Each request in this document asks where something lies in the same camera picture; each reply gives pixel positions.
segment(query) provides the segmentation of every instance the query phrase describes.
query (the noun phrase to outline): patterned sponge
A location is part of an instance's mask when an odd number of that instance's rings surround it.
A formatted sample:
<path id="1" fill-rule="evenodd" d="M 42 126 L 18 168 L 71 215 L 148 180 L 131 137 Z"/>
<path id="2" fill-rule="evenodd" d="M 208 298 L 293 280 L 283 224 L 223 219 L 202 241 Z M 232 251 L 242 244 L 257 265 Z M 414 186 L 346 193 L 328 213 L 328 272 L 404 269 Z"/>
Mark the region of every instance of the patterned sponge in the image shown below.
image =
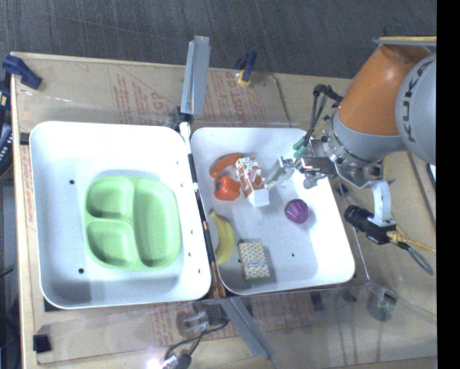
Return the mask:
<path id="1" fill-rule="evenodd" d="M 268 262 L 261 242 L 240 243 L 238 252 L 242 262 L 245 280 L 269 277 Z"/>

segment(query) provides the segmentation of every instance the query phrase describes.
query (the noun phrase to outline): green plate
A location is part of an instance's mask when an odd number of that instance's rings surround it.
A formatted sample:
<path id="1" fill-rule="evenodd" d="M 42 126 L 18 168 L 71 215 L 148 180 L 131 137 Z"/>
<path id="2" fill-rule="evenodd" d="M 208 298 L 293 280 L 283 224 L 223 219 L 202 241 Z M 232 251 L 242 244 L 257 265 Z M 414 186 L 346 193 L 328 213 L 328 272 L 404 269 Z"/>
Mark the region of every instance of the green plate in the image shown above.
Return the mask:
<path id="1" fill-rule="evenodd" d="M 85 236 L 89 254 L 106 267 L 130 271 L 167 267 L 181 250 L 175 194 L 149 178 L 95 179 L 86 193 Z"/>

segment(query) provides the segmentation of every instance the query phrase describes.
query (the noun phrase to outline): dark floor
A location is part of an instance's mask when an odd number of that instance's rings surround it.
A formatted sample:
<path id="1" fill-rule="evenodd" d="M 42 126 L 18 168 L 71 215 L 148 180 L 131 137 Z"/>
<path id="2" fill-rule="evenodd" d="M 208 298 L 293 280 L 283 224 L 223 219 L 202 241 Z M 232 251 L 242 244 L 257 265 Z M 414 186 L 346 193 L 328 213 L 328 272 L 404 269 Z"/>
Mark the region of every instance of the dark floor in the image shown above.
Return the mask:
<path id="1" fill-rule="evenodd" d="M 380 35 L 435 35 L 437 0 L 0 0 L 0 78 L 10 51 L 185 64 L 193 35 L 211 39 L 210 66 L 351 78 Z M 0 181 L 0 274 L 5 270 Z M 0 346 L 14 341 L 0 278 Z"/>

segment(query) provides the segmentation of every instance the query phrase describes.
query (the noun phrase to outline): purple onion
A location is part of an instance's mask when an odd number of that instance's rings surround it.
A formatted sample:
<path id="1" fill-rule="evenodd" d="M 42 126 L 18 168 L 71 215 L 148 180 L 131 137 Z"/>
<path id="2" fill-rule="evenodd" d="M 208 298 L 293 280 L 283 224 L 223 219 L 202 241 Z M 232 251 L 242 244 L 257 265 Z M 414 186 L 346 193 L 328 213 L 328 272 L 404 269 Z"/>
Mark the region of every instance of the purple onion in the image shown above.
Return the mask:
<path id="1" fill-rule="evenodd" d="M 285 215 L 294 223 L 304 223 L 308 219 L 308 205 L 299 199 L 291 200 L 285 206 Z"/>

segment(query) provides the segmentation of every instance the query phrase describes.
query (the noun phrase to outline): yellow banana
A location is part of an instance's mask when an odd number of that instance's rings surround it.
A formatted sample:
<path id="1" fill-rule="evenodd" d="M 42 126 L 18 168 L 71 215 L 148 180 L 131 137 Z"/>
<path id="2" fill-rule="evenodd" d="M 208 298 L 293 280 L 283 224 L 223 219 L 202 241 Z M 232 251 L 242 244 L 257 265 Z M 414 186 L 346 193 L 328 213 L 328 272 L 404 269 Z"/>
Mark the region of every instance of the yellow banana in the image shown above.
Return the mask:
<path id="1" fill-rule="evenodd" d="M 232 256 L 235 248 L 235 236 L 232 225 L 224 218 L 218 216 L 211 210 L 209 215 L 213 218 L 218 229 L 219 242 L 216 248 L 216 264 L 223 265 Z"/>

